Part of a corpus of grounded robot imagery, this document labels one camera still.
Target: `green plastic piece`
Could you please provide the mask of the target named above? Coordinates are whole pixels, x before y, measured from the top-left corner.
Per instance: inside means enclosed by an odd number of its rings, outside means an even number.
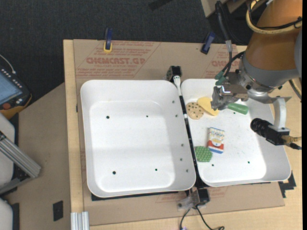
[[[227,108],[245,115],[248,113],[248,106],[241,105],[238,103],[230,103],[228,104]]]
[[[207,147],[195,147],[195,156],[198,162],[209,162],[212,158],[212,152]]]
[[[216,81],[216,83],[215,83],[215,85],[222,85],[223,84],[223,82],[225,81],[225,77],[224,76],[222,76],[218,81]]]
[[[214,79],[215,79],[215,80],[219,80],[219,79],[222,77],[223,74],[224,74],[224,72],[223,72],[223,71],[220,71],[220,72],[214,77]]]

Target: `yellow cheese slice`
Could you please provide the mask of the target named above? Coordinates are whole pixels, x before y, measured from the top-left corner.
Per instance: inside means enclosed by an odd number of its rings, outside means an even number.
[[[211,108],[211,102],[212,99],[208,97],[201,97],[197,100],[197,104],[201,106],[207,113],[217,116],[219,114],[219,110],[213,110]]]

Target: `dark carpet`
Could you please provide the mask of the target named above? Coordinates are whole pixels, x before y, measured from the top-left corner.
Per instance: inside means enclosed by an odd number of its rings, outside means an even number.
[[[251,31],[242,19],[229,23],[242,41]],[[205,17],[201,0],[0,0],[0,54],[14,66],[36,101],[64,82],[63,39],[200,43],[210,31],[222,34],[215,16]],[[6,63],[0,58],[0,65]]]

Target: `wooden table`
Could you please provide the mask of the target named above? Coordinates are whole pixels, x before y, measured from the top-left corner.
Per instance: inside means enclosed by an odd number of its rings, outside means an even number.
[[[68,125],[68,149],[71,190],[71,212],[84,211],[83,187],[81,178],[80,146],[78,116],[76,113],[76,81],[74,66],[73,40],[64,40],[65,86]],[[292,96],[287,102],[287,128],[292,136],[301,136],[301,103],[290,85],[286,83],[279,92],[282,96]],[[302,152],[286,147],[287,155],[296,181],[296,188],[286,192],[285,206],[257,210],[246,210],[230,213],[205,215],[207,223],[212,227],[225,226],[225,229],[302,229]],[[180,218],[138,221],[130,223],[92,226],[92,230],[177,230]],[[189,230],[206,229],[199,216],[186,217],[184,225]]]

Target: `white tray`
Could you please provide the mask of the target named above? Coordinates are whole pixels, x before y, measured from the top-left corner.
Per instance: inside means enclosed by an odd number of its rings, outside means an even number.
[[[12,207],[0,198],[0,226],[1,230],[13,229]]]
[[[177,90],[165,80],[81,88],[87,183],[98,197],[190,189],[196,180]]]
[[[181,91],[185,103],[212,97],[215,82],[209,79],[183,81]],[[194,146],[207,143],[210,127],[225,131],[224,152],[213,153],[210,162],[198,162],[201,179],[210,186],[286,180],[291,168],[284,147],[267,142],[250,129],[250,122],[256,117],[274,122],[270,106],[252,99],[238,103],[249,107],[247,115],[224,109],[218,116],[205,113],[199,120],[189,118]]]

